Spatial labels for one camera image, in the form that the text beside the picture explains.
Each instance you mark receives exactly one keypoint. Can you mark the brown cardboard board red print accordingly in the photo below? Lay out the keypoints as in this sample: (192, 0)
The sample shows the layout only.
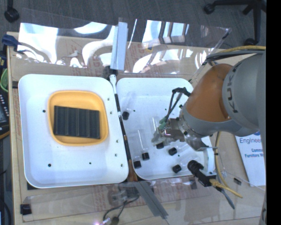
(15, 137)

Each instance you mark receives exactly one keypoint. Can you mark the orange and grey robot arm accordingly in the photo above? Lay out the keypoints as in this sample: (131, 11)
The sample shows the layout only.
(208, 97)

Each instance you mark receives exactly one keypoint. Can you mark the white plastic tray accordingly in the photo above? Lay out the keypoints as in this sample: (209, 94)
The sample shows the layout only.
(152, 95)
(37, 137)

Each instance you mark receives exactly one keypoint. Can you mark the white paper sheet blue print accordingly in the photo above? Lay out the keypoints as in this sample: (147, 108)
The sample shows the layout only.
(253, 163)

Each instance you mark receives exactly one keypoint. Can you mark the black ribbed rack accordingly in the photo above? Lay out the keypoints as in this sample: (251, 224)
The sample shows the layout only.
(77, 122)

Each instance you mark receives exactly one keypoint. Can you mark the yellow plate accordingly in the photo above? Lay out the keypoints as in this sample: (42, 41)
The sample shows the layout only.
(77, 98)

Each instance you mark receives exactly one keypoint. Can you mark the thin black and white rod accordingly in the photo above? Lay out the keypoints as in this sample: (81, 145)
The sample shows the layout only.
(121, 123)

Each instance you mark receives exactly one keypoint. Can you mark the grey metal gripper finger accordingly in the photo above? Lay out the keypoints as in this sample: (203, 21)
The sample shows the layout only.
(160, 131)
(158, 141)

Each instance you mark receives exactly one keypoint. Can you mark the clear plastic bottle black cap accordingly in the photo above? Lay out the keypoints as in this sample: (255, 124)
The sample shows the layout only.
(176, 168)
(137, 164)
(172, 151)
(159, 145)
(125, 115)
(145, 155)

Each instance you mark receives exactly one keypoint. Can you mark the black cylinder on white bracket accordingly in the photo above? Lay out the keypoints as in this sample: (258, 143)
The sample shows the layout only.
(202, 176)

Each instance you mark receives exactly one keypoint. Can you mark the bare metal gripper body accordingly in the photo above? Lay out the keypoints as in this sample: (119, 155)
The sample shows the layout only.
(175, 130)

